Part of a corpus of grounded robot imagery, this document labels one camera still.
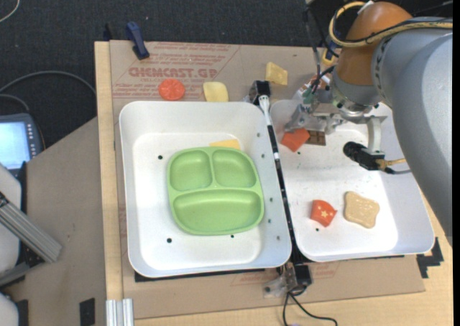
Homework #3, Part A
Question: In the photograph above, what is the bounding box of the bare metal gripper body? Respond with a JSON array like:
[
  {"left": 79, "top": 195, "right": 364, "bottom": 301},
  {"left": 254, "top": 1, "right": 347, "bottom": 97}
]
[{"left": 309, "top": 101, "right": 379, "bottom": 127}]

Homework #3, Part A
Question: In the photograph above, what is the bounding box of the brown chocolate bar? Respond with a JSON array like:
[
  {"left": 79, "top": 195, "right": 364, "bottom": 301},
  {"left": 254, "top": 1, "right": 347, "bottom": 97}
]
[{"left": 307, "top": 130, "right": 327, "bottom": 147}]

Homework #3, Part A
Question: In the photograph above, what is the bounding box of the orange wedge block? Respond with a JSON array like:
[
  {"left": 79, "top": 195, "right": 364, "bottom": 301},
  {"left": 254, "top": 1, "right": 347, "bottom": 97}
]
[{"left": 280, "top": 128, "right": 311, "bottom": 154}]

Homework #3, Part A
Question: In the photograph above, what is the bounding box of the thin black and white rod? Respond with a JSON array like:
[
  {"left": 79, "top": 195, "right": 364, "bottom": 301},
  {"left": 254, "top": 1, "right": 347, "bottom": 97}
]
[{"left": 258, "top": 95, "right": 298, "bottom": 265}]

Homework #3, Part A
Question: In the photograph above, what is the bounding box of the yellow cheese wedge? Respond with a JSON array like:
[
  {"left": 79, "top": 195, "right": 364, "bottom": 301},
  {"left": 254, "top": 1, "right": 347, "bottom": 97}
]
[{"left": 264, "top": 61, "right": 289, "bottom": 86}]

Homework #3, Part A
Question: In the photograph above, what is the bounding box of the yellow cheese slice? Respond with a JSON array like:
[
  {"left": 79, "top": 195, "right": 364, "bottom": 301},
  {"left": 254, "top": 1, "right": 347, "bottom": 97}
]
[{"left": 208, "top": 138, "right": 242, "bottom": 151}]

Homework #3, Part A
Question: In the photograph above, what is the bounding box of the pale yellow rounded slice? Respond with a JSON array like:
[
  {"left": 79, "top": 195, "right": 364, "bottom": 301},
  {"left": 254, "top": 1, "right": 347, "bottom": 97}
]
[{"left": 202, "top": 81, "right": 229, "bottom": 103}]

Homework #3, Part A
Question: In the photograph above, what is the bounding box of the beige toast bread slice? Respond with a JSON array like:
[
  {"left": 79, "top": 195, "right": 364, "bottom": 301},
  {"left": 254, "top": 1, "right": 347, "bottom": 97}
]
[{"left": 343, "top": 190, "right": 381, "bottom": 230}]

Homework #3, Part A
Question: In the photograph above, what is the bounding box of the white plastic tray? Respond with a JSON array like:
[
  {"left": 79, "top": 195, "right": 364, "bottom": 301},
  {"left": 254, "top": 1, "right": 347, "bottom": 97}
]
[
  {"left": 269, "top": 98, "right": 436, "bottom": 263},
  {"left": 118, "top": 100, "right": 293, "bottom": 279}
]

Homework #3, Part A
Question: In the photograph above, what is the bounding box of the green divided plate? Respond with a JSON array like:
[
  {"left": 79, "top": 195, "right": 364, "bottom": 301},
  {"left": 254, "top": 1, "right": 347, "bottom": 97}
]
[{"left": 165, "top": 146, "right": 265, "bottom": 236}]

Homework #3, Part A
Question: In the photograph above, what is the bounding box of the orange round fruit slice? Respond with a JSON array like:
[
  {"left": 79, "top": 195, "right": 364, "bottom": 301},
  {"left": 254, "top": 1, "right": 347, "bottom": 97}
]
[{"left": 157, "top": 78, "right": 186, "bottom": 101}]

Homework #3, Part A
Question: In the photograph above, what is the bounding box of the brown cardboard board red print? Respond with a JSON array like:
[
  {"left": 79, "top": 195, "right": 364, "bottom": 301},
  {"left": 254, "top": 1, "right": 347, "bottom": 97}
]
[{"left": 109, "top": 39, "right": 427, "bottom": 320}]

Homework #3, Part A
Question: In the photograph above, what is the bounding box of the black cylinder on white bracket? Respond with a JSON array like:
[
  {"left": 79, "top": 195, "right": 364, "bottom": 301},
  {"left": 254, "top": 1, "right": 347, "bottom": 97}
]
[{"left": 342, "top": 116, "right": 387, "bottom": 171}]

